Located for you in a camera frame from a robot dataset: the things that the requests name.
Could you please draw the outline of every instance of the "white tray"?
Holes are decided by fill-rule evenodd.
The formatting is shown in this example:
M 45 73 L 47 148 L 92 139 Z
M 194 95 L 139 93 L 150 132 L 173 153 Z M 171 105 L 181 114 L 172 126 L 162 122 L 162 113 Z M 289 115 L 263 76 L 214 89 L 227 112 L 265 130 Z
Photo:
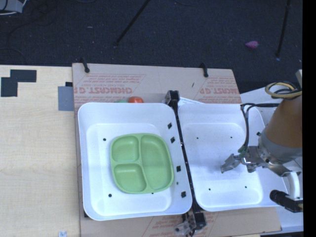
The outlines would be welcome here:
M 86 103 L 79 109 L 78 121 L 83 206 L 90 218 L 103 221 L 183 214 L 190 210 L 191 189 L 177 122 L 169 106 L 161 103 Z M 110 144 L 117 136 L 130 133 L 153 133 L 165 140 L 174 171 L 169 188 L 153 194 L 128 194 L 115 185 Z
M 270 191 L 286 192 L 282 178 L 258 167 L 246 166 L 221 173 L 230 154 L 237 155 L 245 141 L 245 120 L 239 104 L 187 104 L 179 108 L 179 119 L 197 203 L 207 211 L 277 206 Z M 264 124 L 256 108 L 249 110 L 249 146 L 258 145 L 257 132 Z

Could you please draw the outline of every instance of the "green plate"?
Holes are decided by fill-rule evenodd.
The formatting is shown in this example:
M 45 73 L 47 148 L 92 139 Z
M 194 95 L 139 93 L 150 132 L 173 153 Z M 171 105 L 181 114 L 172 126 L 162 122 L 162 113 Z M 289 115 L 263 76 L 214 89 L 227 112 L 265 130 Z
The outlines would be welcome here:
M 133 133 L 116 137 L 110 145 L 115 184 L 126 193 L 155 193 L 173 182 L 173 167 L 166 142 L 155 134 Z

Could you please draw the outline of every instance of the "red tomato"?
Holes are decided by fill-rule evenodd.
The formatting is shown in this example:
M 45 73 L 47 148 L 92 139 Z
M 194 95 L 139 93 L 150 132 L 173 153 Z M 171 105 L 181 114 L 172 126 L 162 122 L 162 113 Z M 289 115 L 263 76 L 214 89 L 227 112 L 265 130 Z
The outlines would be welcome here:
M 143 103 L 144 100 L 141 97 L 132 96 L 128 99 L 129 103 Z

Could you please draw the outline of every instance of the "dark floor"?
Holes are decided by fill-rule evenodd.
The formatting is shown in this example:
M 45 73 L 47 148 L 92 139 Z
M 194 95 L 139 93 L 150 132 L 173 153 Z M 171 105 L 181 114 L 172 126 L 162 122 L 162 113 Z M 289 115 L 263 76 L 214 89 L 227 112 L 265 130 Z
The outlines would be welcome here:
M 12 15 L 0 8 L 0 64 L 71 66 L 81 57 L 100 64 L 204 63 L 232 69 L 241 93 L 277 81 L 298 85 L 303 0 L 289 7 L 287 0 L 150 0 L 119 39 L 145 1 L 28 0 Z M 256 49 L 245 46 L 253 40 Z

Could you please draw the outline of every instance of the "yellow cable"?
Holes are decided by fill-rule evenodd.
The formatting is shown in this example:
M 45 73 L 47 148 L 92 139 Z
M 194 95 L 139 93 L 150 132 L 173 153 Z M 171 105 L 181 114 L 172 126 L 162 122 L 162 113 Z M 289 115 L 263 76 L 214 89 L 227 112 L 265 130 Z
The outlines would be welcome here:
M 297 97 L 297 96 L 302 95 L 302 91 L 301 90 L 297 91 L 297 92 L 294 92 L 294 93 L 287 93 L 287 94 L 278 94 L 278 93 L 271 92 L 270 88 L 272 86 L 275 86 L 275 85 L 283 85 L 283 86 L 288 87 L 291 90 L 295 90 L 295 88 L 292 85 L 288 84 L 288 83 L 274 82 L 274 83 L 270 83 L 269 85 L 267 85 L 265 87 L 265 92 L 268 93 L 269 95 L 271 95 L 273 97 L 277 97 L 277 98 L 292 98 L 292 97 Z

